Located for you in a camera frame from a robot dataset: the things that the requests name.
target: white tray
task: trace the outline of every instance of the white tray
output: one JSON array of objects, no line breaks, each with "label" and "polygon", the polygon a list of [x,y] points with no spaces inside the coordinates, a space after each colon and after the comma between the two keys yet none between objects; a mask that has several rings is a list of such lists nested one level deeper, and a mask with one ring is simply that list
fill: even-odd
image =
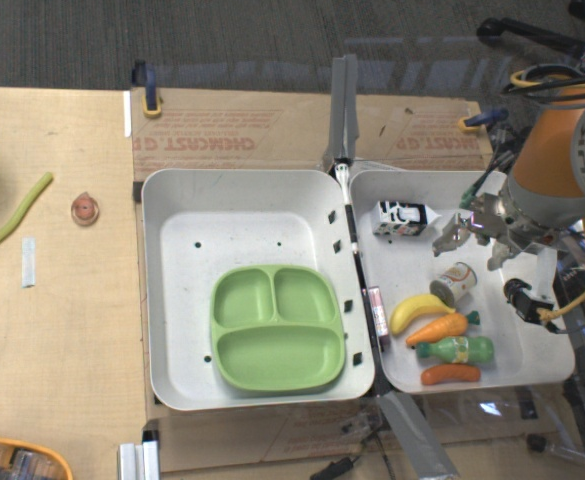
[{"label": "white tray", "polygon": [[[369,390],[372,351],[343,197],[332,178],[302,170],[168,169],[146,180],[142,200],[150,377],[159,400],[191,411],[346,400]],[[330,384],[259,395],[221,377],[212,358],[213,286],[229,270],[255,264],[315,269],[331,282],[341,308],[352,301],[351,310],[341,310],[345,366]]]},{"label": "white tray", "polygon": [[[366,282],[368,286],[381,288],[388,320],[397,303],[411,295],[429,293],[430,281],[455,262],[463,261],[476,272],[478,284],[461,298],[458,309],[464,314],[477,310],[481,316],[481,325],[470,326],[467,335],[487,336],[494,342],[494,361],[479,365],[482,370],[479,382],[423,386],[421,372],[440,361],[418,359],[416,352],[404,343],[411,332],[436,318],[420,317],[392,338],[391,346],[382,354],[386,377],[401,391],[421,393],[542,384],[562,381],[573,371],[574,351],[569,337],[523,322],[503,294],[503,285],[513,277],[534,281],[536,256],[522,253],[506,261],[503,269],[489,272],[487,260],[492,247],[478,245],[474,237],[456,251],[442,253],[438,258],[432,253],[432,241],[452,215],[460,211],[457,205],[461,194],[480,174],[363,171],[352,178],[350,191]],[[501,173],[493,173],[488,182],[500,186],[504,179]],[[373,207],[380,200],[427,204],[441,217],[419,236],[376,236],[372,233]],[[563,326],[561,319],[555,323]]]}]

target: robotic hand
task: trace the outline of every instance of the robotic hand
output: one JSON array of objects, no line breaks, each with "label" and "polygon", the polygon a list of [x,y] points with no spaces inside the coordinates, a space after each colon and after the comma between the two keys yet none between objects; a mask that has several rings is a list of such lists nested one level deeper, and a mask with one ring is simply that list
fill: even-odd
[{"label": "robotic hand", "polygon": [[[540,115],[500,190],[462,204],[470,216],[456,214],[432,245],[438,256],[462,246],[470,235],[481,245],[493,240],[487,264],[491,271],[521,252],[537,255],[548,271],[547,289],[537,287],[534,292],[515,279],[504,290],[513,305],[515,295],[527,291],[524,302],[531,310],[521,314],[517,307],[517,312],[534,323],[549,322],[567,312],[550,311],[553,305],[544,291],[551,290],[563,232],[579,220],[585,224],[585,82],[566,88],[555,101],[569,103],[551,105]],[[546,254],[552,249],[554,263]]]}]

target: green plate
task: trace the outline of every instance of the green plate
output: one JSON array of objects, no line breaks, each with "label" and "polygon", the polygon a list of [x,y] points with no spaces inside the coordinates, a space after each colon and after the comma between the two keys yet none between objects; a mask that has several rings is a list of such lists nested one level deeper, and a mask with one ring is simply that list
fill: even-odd
[{"label": "green plate", "polygon": [[334,380],[345,361],[332,285],[315,270],[258,265],[227,272],[211,304],[216,365],[232,386],[291,392]]}]

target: blue clamp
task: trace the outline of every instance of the blue clamp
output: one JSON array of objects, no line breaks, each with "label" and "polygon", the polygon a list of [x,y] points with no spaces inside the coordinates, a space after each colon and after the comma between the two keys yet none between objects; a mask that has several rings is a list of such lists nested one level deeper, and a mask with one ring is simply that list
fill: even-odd
[{"label": "blue clamp", "polygon": [[509,115],[510,113],[506,108],[494,108],[467,119],[461,118],[458,125],[462,132],[475,132],[478,131],[481,125],[490,126],[499,121],[505,121]]},{"label": "blue clamp", "polygon": [[144,60],[135,61],[132,70],[132,85],[145,87],[143,95],[143,114],[145,117],[159,117],[161,115],[161,98],[156,92],[154,66],[146,64]]}]

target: green bottle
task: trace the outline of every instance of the green bottle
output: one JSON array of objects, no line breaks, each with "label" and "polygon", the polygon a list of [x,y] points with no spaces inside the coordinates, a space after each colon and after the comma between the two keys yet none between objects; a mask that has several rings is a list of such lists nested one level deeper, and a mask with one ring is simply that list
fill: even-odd
[{"label": "green bottle", "polygon": [[487,363],[494,357],[494,343],[485,336],[452,336],[436,343],[417,343],[416,355],[436,356],[446,363]]}]

